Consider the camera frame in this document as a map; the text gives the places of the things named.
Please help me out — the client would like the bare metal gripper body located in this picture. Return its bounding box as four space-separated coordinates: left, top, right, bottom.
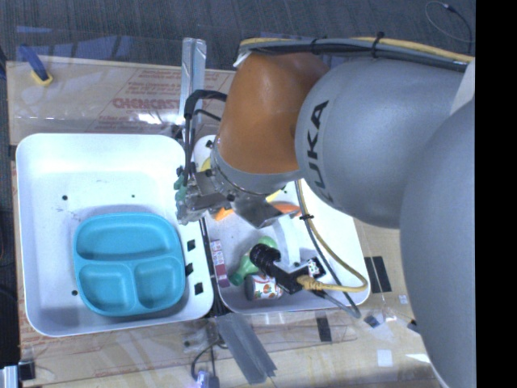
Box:
175 171 302 230

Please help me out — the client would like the orange carrot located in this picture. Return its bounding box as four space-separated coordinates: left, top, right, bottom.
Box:
213 200 302 222

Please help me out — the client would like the white plastic tray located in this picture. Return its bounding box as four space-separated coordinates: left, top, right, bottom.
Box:
192 133 372 315
15 132 215 338

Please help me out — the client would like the pink and white carton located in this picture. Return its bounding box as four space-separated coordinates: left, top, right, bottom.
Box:
209 238 232 289

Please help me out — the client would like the green toy broccoli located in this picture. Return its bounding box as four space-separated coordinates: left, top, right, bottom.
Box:
228 235 280 288

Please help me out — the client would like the blue divided plate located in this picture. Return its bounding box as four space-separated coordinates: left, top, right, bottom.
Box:
72 212 188 318

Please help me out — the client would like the small white printed can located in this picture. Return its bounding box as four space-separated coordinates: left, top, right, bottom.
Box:
243 272 284 302

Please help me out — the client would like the brown cardboard board red print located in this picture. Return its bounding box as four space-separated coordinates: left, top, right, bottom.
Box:
6 57 442 388

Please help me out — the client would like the black cylinder on white bracket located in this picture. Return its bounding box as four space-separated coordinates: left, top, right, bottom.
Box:
249 215 327 296

